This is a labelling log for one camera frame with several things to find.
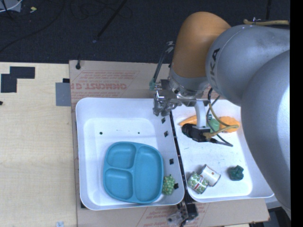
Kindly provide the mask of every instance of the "white tray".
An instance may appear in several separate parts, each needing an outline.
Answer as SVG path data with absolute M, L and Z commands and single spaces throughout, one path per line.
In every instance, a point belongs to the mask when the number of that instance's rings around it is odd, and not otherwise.
M 213 109 L 218 117 L 230 116 L 241 122 L 241 108 L 227 100 L 218 100 Z M 188 188 L 194 200 L 213 202 L 268 198 L 274 195 L 250 153 L 242 127 L 236 132 L 220 134 L 223 139 L 233 144 L 233 147 L 209 142 L 198 143 L 184 135 L 181 126 L 178 125 L 184 119 L 196 114 L 194 107 L 179 106 L 172 111 L 172 114 L 187 179 L 193 171 L 199 173 L 204 164 L 221 174 L 217 184 L 214 187 L 208 186 L 202 194 Z M 232 181 L 229 179 L 227 169 L 237 165 L 244 169 L 244 178 L 240 181 Z
M 84 98 L 77 103 L 80 198 L 88 209 L 175 205 L 182 201 L 184 186 L 170 119 L 155 116 L 152 108 L 153 99 Z M 107 149 L 119 141 L 155 147 L 163 157 L 164 176 L 172 174 L 178 188 L 149 204 L 110 197 L 103 187 L 103 164 Z

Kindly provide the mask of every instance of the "gray plastic object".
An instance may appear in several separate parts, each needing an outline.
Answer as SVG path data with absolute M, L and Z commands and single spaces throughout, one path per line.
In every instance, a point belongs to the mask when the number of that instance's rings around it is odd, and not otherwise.
M 290 49 L 288 29 L 239 25 L 223 32 L 206 57 L 206 76 L 212 88 L 240 106 L 243 91 L 266 62 Z
M 289 50 L 267 62 L 249 81 L 241 119 L 252 156 L 291 218 Z

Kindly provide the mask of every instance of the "white cable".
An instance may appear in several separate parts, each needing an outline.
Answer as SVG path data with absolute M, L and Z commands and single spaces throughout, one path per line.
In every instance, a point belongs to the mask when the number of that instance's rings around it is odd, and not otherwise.
M 18 6 L 18 4 L 20 3 L 20 2 L 22 2 L 23 0 L 20 0 L 19 2 L 17 2 L 13 7 L 10 7 L 9 9 L 7 9 L 7 10 L 11 10 L 11 9 L 13 9 L 14 7 L 16 7 L 16 6 Z

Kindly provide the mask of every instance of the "blue plate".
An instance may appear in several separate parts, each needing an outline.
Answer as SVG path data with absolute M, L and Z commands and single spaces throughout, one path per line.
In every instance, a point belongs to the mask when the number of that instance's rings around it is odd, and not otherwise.
M 117 142 L 105 155 L 103 186 L 113 198 L 135 203 L 156 201 L 163 186 L 163 158 L 149 145 Z

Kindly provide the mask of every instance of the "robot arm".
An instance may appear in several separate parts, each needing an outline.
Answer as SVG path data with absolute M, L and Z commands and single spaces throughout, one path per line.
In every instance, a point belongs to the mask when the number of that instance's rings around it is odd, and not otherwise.
M 248 147 L 291 218 L 289 70 L 289 29 L 230 27 L 214 14 L 194 13 L 180 29 L 153 110 L 168 115 L 178 105 L 195 106 L 209 85 L 240 106 Z

